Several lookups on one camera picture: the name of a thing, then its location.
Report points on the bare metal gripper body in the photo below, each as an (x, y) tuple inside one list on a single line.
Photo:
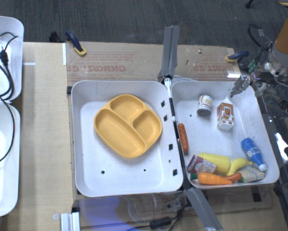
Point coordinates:
[(266, 77)]

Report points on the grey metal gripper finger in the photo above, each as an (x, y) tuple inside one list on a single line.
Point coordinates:
[(244, 86), (237, 84)]

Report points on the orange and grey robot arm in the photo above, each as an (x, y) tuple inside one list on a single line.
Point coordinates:
[(283, 42)]

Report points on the orange and white carton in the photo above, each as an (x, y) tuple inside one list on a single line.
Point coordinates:
[(226, 115)]

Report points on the white small can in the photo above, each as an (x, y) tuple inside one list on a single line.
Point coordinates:
[(204, 105)]

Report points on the white plastic tray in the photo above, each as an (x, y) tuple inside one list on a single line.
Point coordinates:
[(206, 138), (124, 174)]

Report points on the blue bottle white cap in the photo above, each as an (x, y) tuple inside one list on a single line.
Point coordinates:
[(252, 153)]

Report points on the thin black and white rod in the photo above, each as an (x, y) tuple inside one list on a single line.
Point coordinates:
[(173, 114)]

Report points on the orange toy sausage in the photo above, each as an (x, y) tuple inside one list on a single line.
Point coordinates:
[(183, 137)]

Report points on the yellow bottle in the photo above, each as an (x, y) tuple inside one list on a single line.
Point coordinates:
[(218, 161)]

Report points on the yellow banana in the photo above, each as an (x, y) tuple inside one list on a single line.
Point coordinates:
[(237, 165)]

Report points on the yellow patterned packet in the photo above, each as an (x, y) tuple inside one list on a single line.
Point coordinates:
[(252, 174)]

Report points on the red and pink can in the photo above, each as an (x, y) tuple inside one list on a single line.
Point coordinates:
[(201, 165)]

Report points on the small orange carrot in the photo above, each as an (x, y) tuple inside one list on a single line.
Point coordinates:
[(234, 177)]

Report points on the large orange carrot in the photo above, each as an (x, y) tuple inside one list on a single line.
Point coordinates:
[(212, 179)]

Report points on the yellow divided plate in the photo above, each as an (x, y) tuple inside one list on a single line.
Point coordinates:
[(124, 129)]

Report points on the brown cardboard board red print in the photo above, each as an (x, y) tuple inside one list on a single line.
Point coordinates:
[(115, 66)]

